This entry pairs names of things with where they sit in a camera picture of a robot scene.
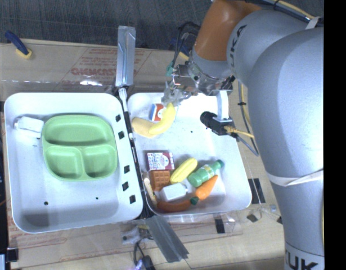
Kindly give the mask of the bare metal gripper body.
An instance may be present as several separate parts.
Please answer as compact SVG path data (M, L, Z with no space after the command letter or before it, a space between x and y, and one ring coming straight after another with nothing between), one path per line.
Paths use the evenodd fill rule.
M196 63L177 65L169 82L171 91L203 93L216 96L219 91L231 91L235 77L232 74L213 75L202 71Z

